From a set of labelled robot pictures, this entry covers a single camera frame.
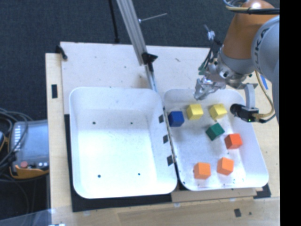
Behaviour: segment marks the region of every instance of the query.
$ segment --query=toy block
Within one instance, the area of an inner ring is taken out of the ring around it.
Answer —
[[[210,163],[198,162],[193,167],[193,174],[195,179],[207,179],[211,176]]]
[[[232,159],[222,157],[220,160],[217,162],[217,172],[224,174],[224,175],[229,175],[230,173],[233,172],[234,169],[234,161]]]
[[[209,113],[213,120],[222,118],[225,114],[227,114],[227,110],[223,104],[215,104],[210,107]]]
[[[180,127],[184,123],[184,116],[182,111],[172,111],[168,115],[169,126]]]
[[[236,149],[243,144],[243,141],[241,140],[239,133],[233,133],[225,137],[225,143],[227,149]]]
[[[214,124],[206,130],[206,134],[213,141],[214,139],[220,137],[224,133],[224,129],[219,123]]]
[[[189,120],[198,120],[204,114],[200,104],[190,104],[186,113]]]

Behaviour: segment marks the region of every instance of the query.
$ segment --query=dark floor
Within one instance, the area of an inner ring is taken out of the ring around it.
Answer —
[[[280,0],[265,0],[280,7]],[[203,25],[223,41],[233,13],[222,0],[133,0],[147,45],[208,47]],[[120,43],[129,44],[116,1]],[[0,107],[47,118],[45,53],[61,41],[114,43],[108,0],[0,0]],[[0,182],[0,219],[48,207],[46,179]],[[26,206],[25,195],[29,200]]]

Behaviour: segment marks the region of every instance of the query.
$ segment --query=empty white tray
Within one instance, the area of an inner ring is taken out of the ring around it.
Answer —
[[[164,98],[166,114],[171,111],[182,111],[184,115],[185,122],[181,127],[170,127],[181,183],[192,191],[266,185],[269,174],[253,125],[230,113],[232,104],[245,105],[241,95],[235,90],[224,89],[210,94],[205,100],[197,101],[193,93],[192,89],[173,89],[169,90]],[[209,108],[220,103],[224,104],[228,113],[215,121],[210,116]],[[190,104],[202,106],[204,114],[199,120],[188,119],[186,108]],[[225,133],[211,141],[206,130],[217,122]],[[230,133],[240,133],[243,141],[240,148],[229,150],[226,148],[224,139]],[[221,157],[234,160],[234,170],[228,176],[216,171],[217,162]],[[211,165],[211,176],[206,180],[194,178],[193,167],[198,162],[208,162]]]
[[[88,199],[167,194],[177,185],[162,100],[150,89],[70,94],[73,185]]]

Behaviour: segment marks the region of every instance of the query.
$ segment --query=red-orange cube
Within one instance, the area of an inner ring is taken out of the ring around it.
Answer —
[[[198,162],[194,165],[193,173],[195,179],[207,179],[211,176],[210,163]]]
[[[243,141],[241,140],[239,133],[233,133],[225,137],[225,143],[227,149],[236,149],[243,144]]]
[[[232,159],[222,157],[220,160],[217,162],[217,172],[224,174],[224,175],[229,175],[232,173],[234,170],[234,161]]]

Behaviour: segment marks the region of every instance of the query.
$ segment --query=yellow cube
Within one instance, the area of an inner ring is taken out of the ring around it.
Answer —
[[[204,114],[200,104],[191,104],[186,109],[189,120],[198,120]]]
[[[225,114],[227,114],[227,110],[223,104],[215,104],[210,107],[209,113],[213,120],[222,118]]]

